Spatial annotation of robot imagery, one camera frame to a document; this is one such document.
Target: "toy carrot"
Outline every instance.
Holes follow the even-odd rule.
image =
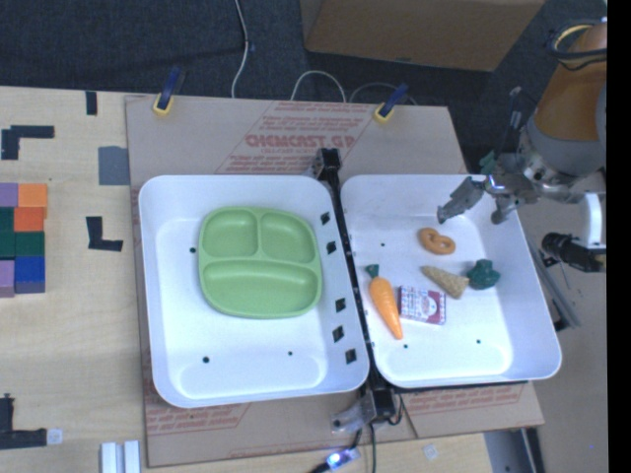
[[[373,303],[394,337],[400,340],[403,338],[403,329],[398,316],[398,307],[396,306],[396,298],[394,297],[392,285],[389,280],[380,277],[378,264],[367,266],[366,271],[373,277],[368,287],[368,292],[373,299]]]

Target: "black carpet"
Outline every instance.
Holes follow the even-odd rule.
[[[509,92],[538,100],[555,68],[543,43],[572,19],[606,15],[603,0],[549,0],[493,73],[314,54],[303,47],[299,0],[241,0],[251,50],[238,98],[286,100],[308,70],[334,76],[347,94],[368,83],[409,86],[420,104],[450,109],[470,171],[501,138]],[[243,55],[234,0],[0,0],[0,85],[157,93],[174,65],[183,95],[229,97]],[[355,101],[381,101],[383,88]],[[296,100],[340,101],[323,76]]]

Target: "green plate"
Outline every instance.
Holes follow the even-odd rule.
[[[198,244],[206,301],[229,315],[293,317],[319,302],[316,235],[290,212],[225,207],[208,214]]]

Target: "wooden table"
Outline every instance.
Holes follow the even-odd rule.
[[[98,116],[84,92],[0,88],[0,127],[53,125],[51,140],[22,139],[3,182],[48,185],[46,291],[0,300],[0,392],[15,401],[14,429],[60,429],[63,442],[0,451],[1,471],[99,471],[106,441],[144,439],[130,190],[99,186],[98,148],[126,146],[124,94],[99,93]],[[86,217],[104,220],[120,252],[88,249]],[[424,453],[426,445],[438,452]],[[344,471],[370,470],[371,450]],[[380,444],[380,472],[490,472],[482,434]],[[161,468],[172,472],[300,472],[322,451]]]

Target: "purple block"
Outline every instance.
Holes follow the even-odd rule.
[[[16,182],[0,182],[0,207],[18,206],[18,184]]]
[[[12,298],[15,293],[15,263],[0,261],[0,298]]]
[[[16,294],[43,293],[46,289],[43,256],[17,256],[15,263]]]

